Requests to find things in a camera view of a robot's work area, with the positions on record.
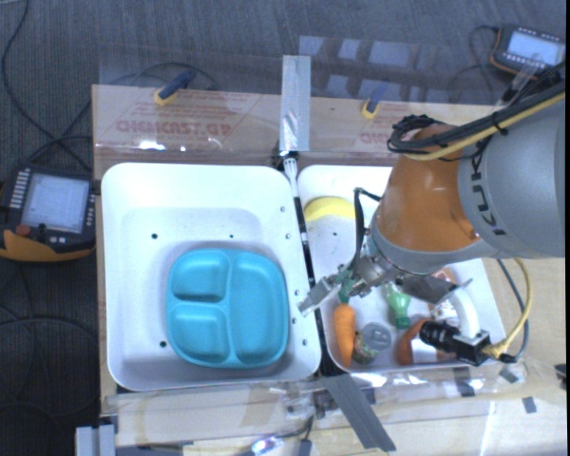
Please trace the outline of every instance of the yellow cable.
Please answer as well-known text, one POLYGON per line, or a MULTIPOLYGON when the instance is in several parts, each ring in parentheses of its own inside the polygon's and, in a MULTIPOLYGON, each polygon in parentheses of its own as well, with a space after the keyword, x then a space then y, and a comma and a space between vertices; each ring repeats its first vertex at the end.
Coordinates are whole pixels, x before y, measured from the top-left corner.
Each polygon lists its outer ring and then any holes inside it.
POLYGON ((482 352, 487 354, 490 358, 494 358, 498 360, 504 352, 506 352, 509 348, 509 345, 513 341, 513 339, 519 334, 520 330, 523 327, 523 323, 527 320, 528 316, 530 315, 530 309, 532 308, 532 301, 534 300, 534 288, 532 287, 532 282, 530 279, 530 274, 528 273, 525 265, 523 264, 520 258, 514 258, 515 261, 518 263, 520 268, 523 272, 523 278, 525 280, 525 288, 526 288, 526 300, 525 300, 525 307, 523 308, 522 315, 518 319, 517 323, 509 333, 509 335, 503 339, 502 341, 488 345, 482 349, 482 352))
MULTIPOLYGON (((517 115, 515 115, 511 118, 503 120, 502 122, 499 123, 499 127, 500 128, 507 128, 508 126, 515 124, 519 120, 523 120, 524 118, 527 118, 531 115, 534 115, 535 113, 547 108, 548 106, 554 105, 555 103, 563 100, 565 98, 565 95, 566 95, 566 93, 565 93, 565 91, 563 91, 559 95, 556 95, 549 100, 545 100, 544 102, 541 102, 539 104, 531 106, 530 108, 518 113, 517 115)), ((440 159, 443 156, 446 156, 447 154, 451 154, 452 152, 456 152, 457 150, 463 149, 463 148, 467 147, 468 145, 471 145, 475 142, 478 142, 481 139, 484 139, 485 137, 488 137, 488 136, 490 136, 493 133, 496 133, 498 131, 500 131, 500 130, 496 126, 490 126, 486 130, 478 132, 475 135, 471 135, 470 137, 467 137, 466 139, 463 139, 459 142, 453 143, 452 145, 450 145, 446 148, 439 149, 435 152, 430 152, 428 154, 404 154, 404 155, 406 157, 409 157, 410 159, 414 159, 415 161, 433 161, 435 159, 440 159)))

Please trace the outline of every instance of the display screen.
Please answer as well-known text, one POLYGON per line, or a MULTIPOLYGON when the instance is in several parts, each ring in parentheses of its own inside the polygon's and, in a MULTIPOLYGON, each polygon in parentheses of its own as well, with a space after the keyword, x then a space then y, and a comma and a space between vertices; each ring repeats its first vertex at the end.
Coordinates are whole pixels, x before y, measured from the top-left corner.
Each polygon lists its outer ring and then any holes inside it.
POLYGON ((511 34, 507 50, 517 56, 554 66, 563 61, 566 46, 515 30, 511 34))
POLYGON ((89 183, 86 180, 34 174, 29 182, 23 224, 50 230, 81 233, 89 183))

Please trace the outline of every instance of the black connector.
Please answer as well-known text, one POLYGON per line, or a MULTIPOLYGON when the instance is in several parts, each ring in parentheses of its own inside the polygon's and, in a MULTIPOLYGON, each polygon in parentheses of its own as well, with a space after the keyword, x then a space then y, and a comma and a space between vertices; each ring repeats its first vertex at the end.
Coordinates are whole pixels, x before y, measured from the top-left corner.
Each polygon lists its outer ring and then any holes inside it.
POLYGON ((483 348, 490 344, 487 332, 480 332, 474 338, 462 336, 455 326, 445 321, 428 321, 420 329, 420 339, 442 352, 455 353, 462 362, 479 367, 488 356, 483 348))

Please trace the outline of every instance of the white plastic tray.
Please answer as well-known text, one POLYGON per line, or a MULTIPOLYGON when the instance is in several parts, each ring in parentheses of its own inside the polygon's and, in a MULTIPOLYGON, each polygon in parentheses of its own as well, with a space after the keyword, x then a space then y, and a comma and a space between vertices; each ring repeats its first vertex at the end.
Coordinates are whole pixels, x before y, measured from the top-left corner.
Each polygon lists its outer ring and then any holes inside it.
MULTIPOLYGON (((368 192, 382 196, 390 175, 390 167, 363 167, 345 165, 312 165, 303 169, 298 176, 298 189, 302 206, 311 200, 321 197, 339 197, 353 203, 353 190, 363 187, 368 192)), ((361 203, 368 225, 378 203, 366 196, 361 196, 361 203)), ((325 216, 307 223, 311 258, 314 276, 319 279, 337 272, 338 265, 350 263, 354 254, 355 227, 354 220, 337 216, 325 216)), ((504 338, 504 327, 498 313, 484 265, 480 259, 460 262, 448 266, 458 282, 472 278, 466 291, 478 312, 481 328, 490 333, 492 342, 504 338)), ((370 322, 386 325, 391 334, 390 348, 381 353, 368 365, 361 365, 354 360, 349 367, 344 367, 338 352, 333 332, 332 313, 339 303, 336 294, 332 294, 320 308, 322 324, 325 330, 326 343, 330 357, 344 371, 352 373, 371 373, 400 371, 394 358, 394 349, 403 332, 398 332, 388 316, 388 305, 384 295, 384 286, 372 289, 371 293, 361 298, 355 296, 350 304, 356 312, 356 328, 361 330, 370 322)), ((413 324, 415 319, 429 317, 428 304, 413 298, 408 306, 408 315, 413 324)), ((461 362, 449 361, 439 364, 407 365, 405 370, 428 369, 431 366, 459 366, 461 362)))
POLYGON ((107 365, 134 390, 262 380, 294 381, 318 368, 313 316, 297 302, 308 291, 294 200, 286 178, 260 166, 122 163, 102 182, 107 365), (184 252, 231 247, 256 252, 283 271, 288 289, 287 348, 260 369, 198 366, 169 346, 169 269, 184 252))

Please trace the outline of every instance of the blue clamp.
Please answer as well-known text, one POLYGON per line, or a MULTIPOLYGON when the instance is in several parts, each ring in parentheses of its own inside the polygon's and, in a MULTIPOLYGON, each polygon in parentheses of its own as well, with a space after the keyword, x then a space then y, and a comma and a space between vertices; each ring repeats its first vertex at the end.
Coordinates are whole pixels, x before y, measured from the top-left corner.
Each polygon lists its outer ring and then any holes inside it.
POLYGON ((188 69, 154 92, 154 101, 158 106, 165 106, 177 96, 178 89, 186 89, 197 76, 194 69, 188 69))
POLYGON ((380 85, 372 92, 371 96, 363 104, 361 109, 361 114, 371 120, 378 113, 378 108, 380 107, 380 100, 387 90, 388 83, 383 81, 380 85))

